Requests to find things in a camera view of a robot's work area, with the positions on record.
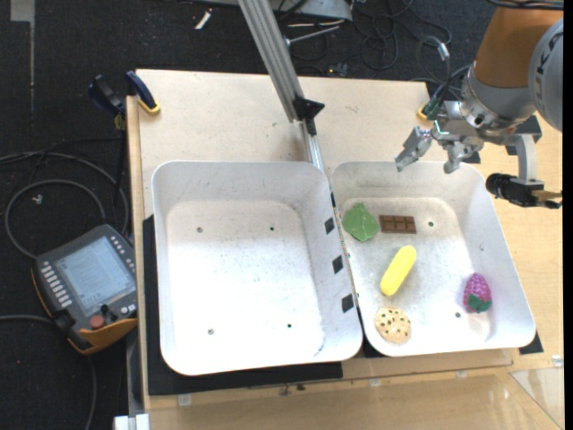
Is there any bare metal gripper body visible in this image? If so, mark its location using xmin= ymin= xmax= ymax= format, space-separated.
xmin=431 ymin=100 xmax=520 ymax=148

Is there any brown chocolate bar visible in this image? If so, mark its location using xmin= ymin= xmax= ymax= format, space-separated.
xmin=378 ymin=214 xmax=418 ymax=235

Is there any beige chocolate chip biscuit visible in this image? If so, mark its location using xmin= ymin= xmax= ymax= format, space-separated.
xmin=373 ymin=306 xmax=413 ymax=345

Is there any white plastic tray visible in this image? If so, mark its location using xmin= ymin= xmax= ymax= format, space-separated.
xmin=329 ymin=159 xmax=537 ymax=358
xmin=150 ymin=159 xmax=364 ymax=377

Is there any purple raspberry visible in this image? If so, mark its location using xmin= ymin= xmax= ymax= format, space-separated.
xmin=462 ymin=271 xmax=493 ymax=314

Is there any green lettuce leaf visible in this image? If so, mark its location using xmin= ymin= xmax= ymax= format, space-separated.
xmin=342 ymin=202 xmax=381 ymax=244

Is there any black cylinder on white bracket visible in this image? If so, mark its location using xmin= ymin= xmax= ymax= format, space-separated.
xmin=485 ymin=133 xmax=546 ymax=208

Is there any yellow corn cob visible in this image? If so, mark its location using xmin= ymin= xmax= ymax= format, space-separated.
xmin=379 ymin=245 xmax=418 ymax=297

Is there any pale wood board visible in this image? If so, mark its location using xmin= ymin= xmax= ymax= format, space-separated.
xmin=126 ymin=68 xmax=515 ymax=411

